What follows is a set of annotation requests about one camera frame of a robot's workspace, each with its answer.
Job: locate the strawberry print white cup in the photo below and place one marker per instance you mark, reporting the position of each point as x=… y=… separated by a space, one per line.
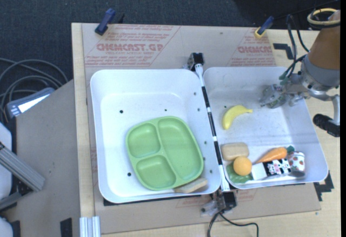
x=296 y=163

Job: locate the orange carrot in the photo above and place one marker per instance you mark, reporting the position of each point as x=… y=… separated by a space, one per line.
x=273 y=155

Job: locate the green divided plate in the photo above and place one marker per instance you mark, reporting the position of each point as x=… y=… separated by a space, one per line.
x=175 y=147

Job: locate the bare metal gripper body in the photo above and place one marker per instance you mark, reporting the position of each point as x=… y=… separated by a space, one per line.
x=315 y=90

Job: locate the tan bread slice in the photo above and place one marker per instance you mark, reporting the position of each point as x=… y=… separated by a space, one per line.
x=192 y=186

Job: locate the brown cardboard board red print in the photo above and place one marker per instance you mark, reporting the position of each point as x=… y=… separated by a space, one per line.
x=162 y=49

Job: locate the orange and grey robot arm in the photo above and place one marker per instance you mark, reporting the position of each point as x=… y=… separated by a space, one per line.
x=325 y=47

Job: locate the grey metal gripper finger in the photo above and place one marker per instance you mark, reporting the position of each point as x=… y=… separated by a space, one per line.
x=279 y=98
x=266 y=96

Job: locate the white plastic tray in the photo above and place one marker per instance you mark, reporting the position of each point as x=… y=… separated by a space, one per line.
x=116 y=133
x=270 y=128

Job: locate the tan rounded bread loaf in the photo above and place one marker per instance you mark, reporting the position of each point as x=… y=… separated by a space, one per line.
x=234 y=150

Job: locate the thin black and white rod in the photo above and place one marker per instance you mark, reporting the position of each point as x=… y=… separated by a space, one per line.
x=211 y=120

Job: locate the black cylinder on white bracket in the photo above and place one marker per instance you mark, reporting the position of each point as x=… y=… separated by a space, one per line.
x=325 y=122

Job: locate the green lettuce leaf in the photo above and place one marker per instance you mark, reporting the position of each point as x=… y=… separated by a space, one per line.
x=234 y=177

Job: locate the yellow banana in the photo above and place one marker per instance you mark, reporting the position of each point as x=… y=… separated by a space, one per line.
x=231 y=116

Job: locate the orange ball fruit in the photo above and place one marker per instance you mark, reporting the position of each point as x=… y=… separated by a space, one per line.
x=242 y=166

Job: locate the cow print carton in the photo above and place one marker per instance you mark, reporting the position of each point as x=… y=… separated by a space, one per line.
x=273 y=168

